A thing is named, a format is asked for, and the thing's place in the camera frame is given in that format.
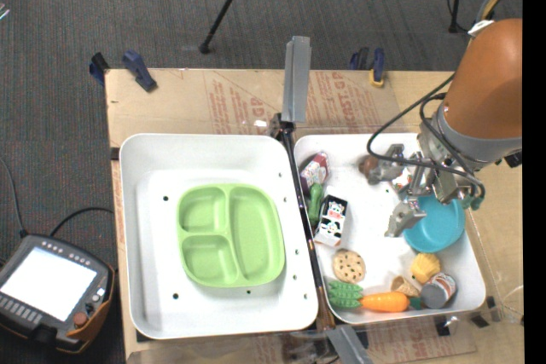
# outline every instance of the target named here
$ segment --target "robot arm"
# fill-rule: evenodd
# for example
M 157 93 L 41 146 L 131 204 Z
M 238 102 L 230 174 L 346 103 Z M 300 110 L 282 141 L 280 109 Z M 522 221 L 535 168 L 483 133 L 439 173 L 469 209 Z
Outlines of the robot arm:
M 517 157 L 508 161 L 511 166 L 521 162 L 523 20 L 479 25 L 447 93 L 428 100 L 442 100 L 431 118 L 422 111 L 428 101 L 421 105 L 421 151 L 406 160 L 399 147 L 391 147 L 382 159 L 368 156 L 363 162 L 372 184 L 391 181 L 400 163 L 415 164 L 386 236 L 399 236 L 426 215 L 417 202 L 422 195 L 434 194 L 442 204 L 459 199 L 463 207 L 478 209 L 485 189 L 474 172 L 503 158 Z

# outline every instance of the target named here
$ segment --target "white tray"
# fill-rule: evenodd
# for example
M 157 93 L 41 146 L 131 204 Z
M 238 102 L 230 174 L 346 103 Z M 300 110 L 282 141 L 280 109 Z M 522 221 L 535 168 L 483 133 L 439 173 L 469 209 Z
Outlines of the white tray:
M 155 339 L 207 337 L 295 331 L 316 319 L 311 261 L 280 142 L 268 136 L 138 134 L 123 143 L 119 160 L 129 306 L 138 331 Z M 212 288 L 186 275 L 177 202 L 186 190 L 208 183 L 252 184 L 273 199 L 286 255 L 275 280 Z
M 357 162 L 368 154 L 366 146 L 371 135 L 309 135 L 300 138 L 294 147 L 294 157 L 301 169 L 318 152 L 325 152 L 330 163 L 330 176 L 325 182 L 328 194 L 348 201 L 348 212 L 338 247 L 316 244 L 319 265 L 325 284 L 335 280 L 332 256 L 340 248 L 358 252 L 366 264 L 367 273 L 358 284 L 364 294 L 390 291 L 392 279 L 401 274 L 418 289 L 412 280 L 410 266 L 416 254 L 403 236 L 385 237 L 388 219 L 398 203 L 398 196 L 388 182 L 368 184 Z M 404 144 L 404 156 L 419 150 L 416 134 L 381 134 L 372 143 L 376 153 L 386 153 L 393 143 Z M 456 280 L 458 291 L 442 309 L 408 310 L 400 313 L 380 313 L 365 309 L 339 309 L 330 306 L 342 321 L 351 324 L 393 321 L 423 315 L 456 313 L 478 308 L 485 299 L 485 283 L 466 231 L 452 246 L 436 253 L 442 270 Z

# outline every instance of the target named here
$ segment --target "can lid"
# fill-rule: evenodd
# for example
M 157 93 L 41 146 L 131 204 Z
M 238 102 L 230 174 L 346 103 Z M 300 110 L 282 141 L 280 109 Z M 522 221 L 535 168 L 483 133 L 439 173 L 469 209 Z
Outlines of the can lid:
M 440 309 L 448 300 L 447 292 L 441 286 L 425 284 L 421 289 L 421 301 L 430 309 Z

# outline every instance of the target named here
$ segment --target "gray carpet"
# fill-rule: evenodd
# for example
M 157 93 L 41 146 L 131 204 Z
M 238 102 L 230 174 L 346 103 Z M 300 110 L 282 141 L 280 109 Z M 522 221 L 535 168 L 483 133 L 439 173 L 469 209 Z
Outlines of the gray carpet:
M 468 42 L 449 32 L 453 0 L 234 0 L 205 40 L 225 0 L 0 0 L 0 158 L 15 180 L 29 232 L 48 233 L 79 208 L 112 208 L 104 89 L 89 75 L 101 52 L 123 67 L 134 49 L 148 67 L 284 68 L 286 43 L 311 38 L 312 69 L 347 69 L 360 47 L 385 50 L 386 70 L 455 70 Z M 472 26 L 484 0 L 460 0 Z M 523 0 L 502 0 L 494 18 L 522 17 Z M 15 203 L 0 168 L 0 257 L 18 244 Z M 58 236 L 116 265 L 111 214 L 90 211 Z M 96 341 L 63 355 L 0 330 L 1 364 L 120 364 L 119 302 Z

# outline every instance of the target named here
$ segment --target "tin can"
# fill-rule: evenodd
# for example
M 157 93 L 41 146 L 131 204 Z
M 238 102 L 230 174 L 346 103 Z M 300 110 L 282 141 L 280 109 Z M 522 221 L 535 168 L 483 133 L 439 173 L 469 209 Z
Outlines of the tin can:
M 439 272 L 432 276 L 421 289 L 421 301 L 431 309 L 446 305 L 457 291 L 453 276 Z

